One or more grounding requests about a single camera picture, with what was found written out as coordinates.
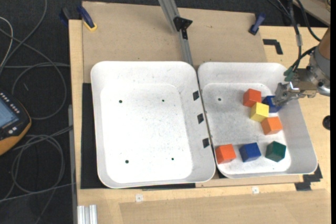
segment yellow block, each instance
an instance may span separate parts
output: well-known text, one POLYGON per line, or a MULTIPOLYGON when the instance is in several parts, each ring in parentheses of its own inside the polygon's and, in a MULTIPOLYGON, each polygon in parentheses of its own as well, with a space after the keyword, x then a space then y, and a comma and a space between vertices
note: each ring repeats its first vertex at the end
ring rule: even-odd
POLYGON ((258 122, 262 122, 268 118, 269 106, 262 103, 256 103, 252 106, 250 119, 258 122))

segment blue block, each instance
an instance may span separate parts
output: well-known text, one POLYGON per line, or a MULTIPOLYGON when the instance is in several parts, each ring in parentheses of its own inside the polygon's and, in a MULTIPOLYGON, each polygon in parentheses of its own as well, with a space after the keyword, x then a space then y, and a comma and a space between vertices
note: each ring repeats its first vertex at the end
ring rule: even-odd
POLYGON ((266 96, 262 101, 263 104, 267 104, 269 106, 269 113, 277 113, 282 108, 281 106, 275 106, 273 104, 274 97, 274 95, 269 95, 266 96))
POLYGON ((261 156, 257 143, 246 144, 239 149, 243 162, 254 161, 261 156))

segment white cable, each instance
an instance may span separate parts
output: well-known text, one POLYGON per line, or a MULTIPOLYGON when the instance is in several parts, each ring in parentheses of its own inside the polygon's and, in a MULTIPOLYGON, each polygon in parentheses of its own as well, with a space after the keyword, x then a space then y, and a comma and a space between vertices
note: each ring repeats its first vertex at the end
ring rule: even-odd
MULTIPOLYGON (((9 25, 10 30, 11 30, 11 31, 10 31, 10 35, 13 36, 14 31, 13 31, 13 27, 12 27, 11 23, 10 23, 7 19, 5 19, 4 17, 1 17, 1 16, 0 16, 0 19, 3 20, 3 21, 5 21, 5 22, 9 25)), ((13 45, 13 39, 10 39, 10 43, 9 43, 8 50, 7 50, 7 52, 6 52, 6 55, 5 55, 4 59, 3 59, 2 62, 0 63, 0 67, 4 64, 4 62, 5 62, 5 60, 6 60, 7 56, 8 56, 8 54, 9 54, 9 52, 10 52, 10 49, 12 48, 12 45, 13 45)))

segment black floor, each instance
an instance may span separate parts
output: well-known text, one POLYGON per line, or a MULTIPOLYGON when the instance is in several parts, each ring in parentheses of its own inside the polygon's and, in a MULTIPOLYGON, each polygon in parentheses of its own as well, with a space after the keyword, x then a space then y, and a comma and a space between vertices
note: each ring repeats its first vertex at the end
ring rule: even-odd
MULTIPOLYGON (((67 28, 61 24, 58 14, 67 7, 72 18, 78 18, 76 6, 84 0, 48 0, 46 16, 36 32, 26 43, 41 51, 54 62, 69 63, 67 28)), ((158 5, 157 0, 86 0, 116 3, 158 5)), ((228 10, 236 12, 266 13, 265 25, 289 25, 278 10, 275 0, 176 0, 178 7, 228 10)), ((44 0, 0 0, 0 17, 6 18, 13 25, 14 37, 24 39, 36 26, 44 10, 44 0)), ((313 18, 312 26, 323 26, 313 18)), ((0 19, 0 28, 9 32, 7 24, 0 19)), ((7 51, 10 39, 0 33, 0 62, 7 51)), ((7 62, 8 66, 35 65, 46 60, 26 47, 20 47, 7 62)), ((5 68, 0 73, 0 88, 11 91, 13 84, 24 69, 5 68)), ((21 100, 30 114, 35 118, 50 115, 58 110, 64 97, 65 103, 59 113, 50 119, 33 120, 29 134, 51 135, 68 126, 68 106, 71 103, 71 86, 68 67, 60 67, 67 85, 67 96, 60 76, 54 68, 35 68, 28 71, 18 81, 14 95, 21 100)), ((65 158, 65 174, 54 195, 53 190, 42 194, 28 194, 14 187, 9 200, 0 200, 1 223, 71 223, 71 177, 69 158, 69 134, 57 136, 65 158), (50 203, 43 212, 47 202, 50 203)), ((0 199, 6 196, 12 186, 10 175, 12 163, 19 151, 10 151, 0 156, 0 199)), ((57 181, 60 169, 58 151, 48 142, 40 142, 24 151, 17 181, 24 188, 37 191, 50 188, 57 181)))

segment orange block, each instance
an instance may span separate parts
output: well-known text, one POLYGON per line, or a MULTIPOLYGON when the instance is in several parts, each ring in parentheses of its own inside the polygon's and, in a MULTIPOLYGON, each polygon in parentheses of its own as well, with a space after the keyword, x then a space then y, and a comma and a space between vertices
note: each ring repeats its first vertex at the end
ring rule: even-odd
POLYGON ((218 164, 228 163, 236 158, 236 153, 232 144, 219 146, 215 152, 218 164))
POLYGON ((254 89, 248 89, 244 93, 243 105, 251 108, 255 103, 261 103, 261 92, 254 89))
POLYGON ((261 122, 261 127, 264 131, 264 134, 276 134, 283 129, 279 117, 264 119, 261 122))

